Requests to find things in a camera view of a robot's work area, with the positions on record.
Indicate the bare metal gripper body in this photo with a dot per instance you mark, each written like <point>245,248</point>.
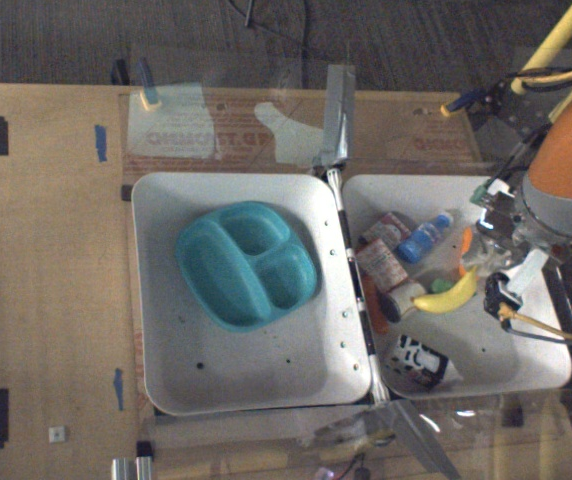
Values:
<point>502,213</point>

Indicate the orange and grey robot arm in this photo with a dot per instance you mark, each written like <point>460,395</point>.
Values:
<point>561,168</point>

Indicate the orange carrot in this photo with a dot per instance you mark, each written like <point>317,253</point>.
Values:
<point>466,243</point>

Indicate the clear bottle with blue label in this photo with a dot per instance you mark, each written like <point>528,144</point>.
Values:
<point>418,242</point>

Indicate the green toy food piece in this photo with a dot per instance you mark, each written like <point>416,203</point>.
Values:
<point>441,285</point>

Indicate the yellow banana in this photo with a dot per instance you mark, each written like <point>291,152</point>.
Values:
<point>448,298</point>

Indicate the red and white packet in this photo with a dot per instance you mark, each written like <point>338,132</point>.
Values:
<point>388,228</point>

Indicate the white can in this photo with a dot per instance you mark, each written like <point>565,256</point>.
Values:
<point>406,295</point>

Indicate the red and white carton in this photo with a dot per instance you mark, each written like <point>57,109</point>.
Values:
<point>382,265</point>

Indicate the white plastic tray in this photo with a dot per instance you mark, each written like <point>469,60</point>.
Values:
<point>246,368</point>
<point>491,363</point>

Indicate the black and white carton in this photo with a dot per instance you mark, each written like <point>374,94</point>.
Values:
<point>418,360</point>

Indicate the blue divided plate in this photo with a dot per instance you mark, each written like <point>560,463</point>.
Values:
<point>243,265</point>

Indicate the small white square block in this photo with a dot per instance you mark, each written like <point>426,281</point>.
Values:
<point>56,434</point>

